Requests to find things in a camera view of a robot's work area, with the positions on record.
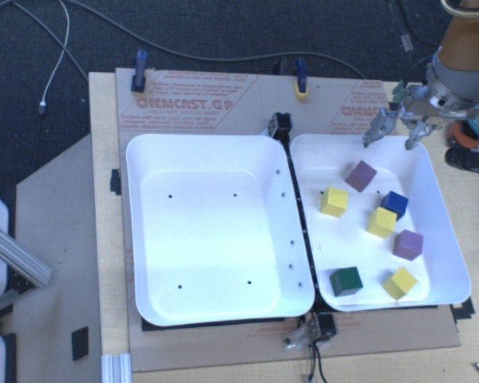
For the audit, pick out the yellow cube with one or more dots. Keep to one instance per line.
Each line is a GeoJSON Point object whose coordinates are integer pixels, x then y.
{"type": "Point", "coordinates": [334, 202]}
{"type": "Point", "coordinates": [381, 222]}
{"type": "Point", "coordinates": [399, 283]}

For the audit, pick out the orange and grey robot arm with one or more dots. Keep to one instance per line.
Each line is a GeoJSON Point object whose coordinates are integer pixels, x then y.
{"type": "Point", "coordinates": [463, 42]}

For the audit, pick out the blue cube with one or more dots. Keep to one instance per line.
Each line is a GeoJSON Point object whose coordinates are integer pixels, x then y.
{"type": "Point", "coordinates": [396, 204]}

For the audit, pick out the black cylinder on white bracket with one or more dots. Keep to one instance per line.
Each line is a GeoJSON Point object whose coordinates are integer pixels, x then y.
{"type": "Point", "coordinates": [465, 160]}

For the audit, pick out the brown cardboard board red print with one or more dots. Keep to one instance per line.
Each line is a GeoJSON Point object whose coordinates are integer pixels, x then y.
{"type": "Point", "coordinates": [223, 345]}

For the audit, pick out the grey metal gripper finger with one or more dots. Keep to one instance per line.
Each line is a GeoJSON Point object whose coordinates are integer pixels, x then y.
{"type": "Point", "coordinates": [377, 128]}
{"type": "Point", "coordinates": [418, 134]}

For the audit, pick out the thin black rod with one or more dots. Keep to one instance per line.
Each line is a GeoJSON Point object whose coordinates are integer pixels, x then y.
{"type": "Point", "coordinates": [303, 222]}

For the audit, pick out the white plastic tray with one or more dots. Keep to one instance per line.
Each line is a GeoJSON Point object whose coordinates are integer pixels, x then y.
{"type": "Point", "coordinates": [215, 234]}
{"type": "Point", "coordinates": [355, 249]}

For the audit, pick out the green cube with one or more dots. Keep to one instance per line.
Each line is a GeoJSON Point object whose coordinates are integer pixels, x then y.
{"type": "Point", "coordinates": [345, 281]}

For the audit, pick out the purple cube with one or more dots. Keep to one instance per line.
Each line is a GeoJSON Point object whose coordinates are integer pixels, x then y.
{"type": "Point", "coordinates": [408, 245]}
{"type": "Point", "coordinates": [361, 176]}

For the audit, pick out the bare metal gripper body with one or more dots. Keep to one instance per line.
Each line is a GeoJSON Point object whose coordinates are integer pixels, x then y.
{"type": "Point", "coordinates": [439, 104]}

